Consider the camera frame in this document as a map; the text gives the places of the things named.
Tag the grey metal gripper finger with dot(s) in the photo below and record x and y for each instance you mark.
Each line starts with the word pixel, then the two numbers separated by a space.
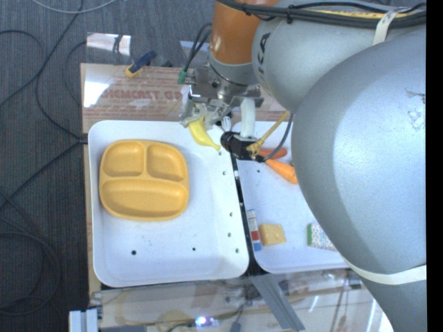
pixel 188 118
pixel 216 114

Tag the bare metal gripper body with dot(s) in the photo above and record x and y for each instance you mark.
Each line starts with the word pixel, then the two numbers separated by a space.
pixel 211 93

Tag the yellow banana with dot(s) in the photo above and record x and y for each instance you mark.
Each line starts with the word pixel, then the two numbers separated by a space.
pixel 202 137

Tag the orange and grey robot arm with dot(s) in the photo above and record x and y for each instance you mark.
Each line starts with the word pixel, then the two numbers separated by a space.
pixel 346 116

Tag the orange carrot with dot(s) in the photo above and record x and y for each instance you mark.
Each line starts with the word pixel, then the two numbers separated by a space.
pixel 278 152
pixel 285 171

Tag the yellow divided plate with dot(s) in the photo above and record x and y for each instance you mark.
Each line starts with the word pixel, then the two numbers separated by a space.
pixel 143 182

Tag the white plastic tray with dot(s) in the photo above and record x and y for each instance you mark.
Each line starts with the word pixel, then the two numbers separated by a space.
pixel 166 247
pixel 277 202

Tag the yellow cheese block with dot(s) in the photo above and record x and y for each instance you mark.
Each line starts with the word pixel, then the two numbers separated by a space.
pixel 272 234

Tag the green patterned packet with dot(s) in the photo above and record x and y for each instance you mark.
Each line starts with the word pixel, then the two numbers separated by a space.
pixel 318 237

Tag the black cylinder on white bracket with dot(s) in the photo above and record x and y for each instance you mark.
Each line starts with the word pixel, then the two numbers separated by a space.
pixel 239 145

